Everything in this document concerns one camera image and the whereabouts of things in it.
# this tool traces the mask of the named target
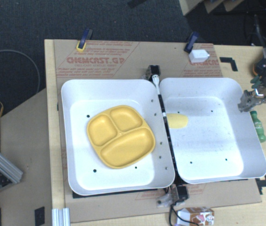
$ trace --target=small cardboard box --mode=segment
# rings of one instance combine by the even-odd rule
[[[178,212],[178,215],[182,219],[196,223],[199,226],[213,225],[214,223],[214,211],[206,207],[184,208]],[[194,224],[184,222],[178,218],[177,225],[192,226]]]

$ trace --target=wooden table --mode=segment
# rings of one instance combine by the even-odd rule
[[[251,69],[253,64],[262,56],[261,47],[248,46],[215,46],[218,57],[232,57],[238,68],[233,72],[230,64],[220,63],[224,77],[236,80],[242,89],[251,90],[250,80],[253,78]],[[53,209],[65,208],[62,155],[60,147],[59,115],[57,111],[57,87],[55,76],[55,48],[54,40],[45,40],[46,78],[47,78],[47,106],[48,129],[50,147],[50,167],[52,186]],[[255,107],[258,117],[262,121],[266,135],[266,104]],[[262,143],[266,155],[266,142]],[[256,204],[238,205],[230,207],[213,208],[215,211],[215,225],[218,226],[265,226],[266,225],[266,187],[263,188],[262,202]],[[72,224],[75,226],[166,226],[168,214],[155,214],[129,218],[117,218],[101,221],[82,222]]]

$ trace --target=blue clamp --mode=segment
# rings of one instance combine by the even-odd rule
[[[83,36],[81,38],[81,41],[78,42],[77,44],[77,51],[82,53],[86,47],[86,40],[89,40],[92,36],[92,33],[93,33],[93,30],[92,29],[89,29],[89,28],[86,28],[84,33],[83,33]]]
[[[191,50],[193,49],[193,45],[195,43],[195,41],[197,40],[197,38],[199,37],[199,33],[197,32],[192,32],[192,34],[190,35],[189,39],[188,39],[188,43],[186,44],[184,51],[187,53],[190,53]]]

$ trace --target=black cable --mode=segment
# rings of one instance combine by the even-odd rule
[[[169,223],[170,223],[170,226],[172,226],[172,221],[171,221],[171,219],[172,219],[172,212],[174,212],[175,215],[177,216],[177,218],[179,218],[181,221],[199,226],[199,224],[197,224],[197,223],[195,223],[195,222],[187,221],[187,220],[184,220],[183,218],[181,218],[181,217],[178,215],[178,213],[176,212],[176,210],[174,209],[174,205],[176,205],[176,203],[177,203],[177,202],[173,203],[173,204],[170,206],[170,212],[169,212]]]
[[[39,73],[39,69],[38,69],[37,65],[35,64],[35,62],[30,57],[28,57],[26,54],[24,54],[22,52],[19,52],[17,50],[12,50],[12,49],[0,50],[0,53],[6,53],[6,52],[20,54],[20,55],[26,57],[27,59],[29,59],[32,62],[32,64],[34,65],[34,67],[35,67],[35,69],[37,71],[37,76],[38,76],[38,85],[37,85],[37,91],[36,91],[36,94],[37,94],[39,92],[39,88],[40,88],[40,73]]]

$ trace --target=yellow plate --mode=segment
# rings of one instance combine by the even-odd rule
[[[116,169],[136,163],[155,147],[151,128],[135,109],[127,105],[97,114],[89,121],[87,134],[100,159]]]

